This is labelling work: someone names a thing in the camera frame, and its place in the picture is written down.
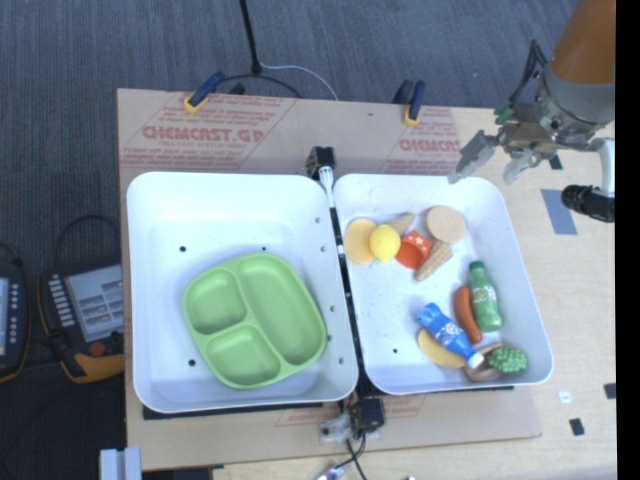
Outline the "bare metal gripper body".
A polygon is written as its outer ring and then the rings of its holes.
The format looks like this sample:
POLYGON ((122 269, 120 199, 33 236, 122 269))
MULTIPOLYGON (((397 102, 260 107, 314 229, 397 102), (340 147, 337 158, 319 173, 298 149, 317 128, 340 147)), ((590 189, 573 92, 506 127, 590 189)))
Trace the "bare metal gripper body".
POLYGON ((559 149, 582 151, 590 147, 601 128, 558 106, 553 100, 512 103, 497 109, 499 144, 514 158, 533 151, 550 159, 559 149))

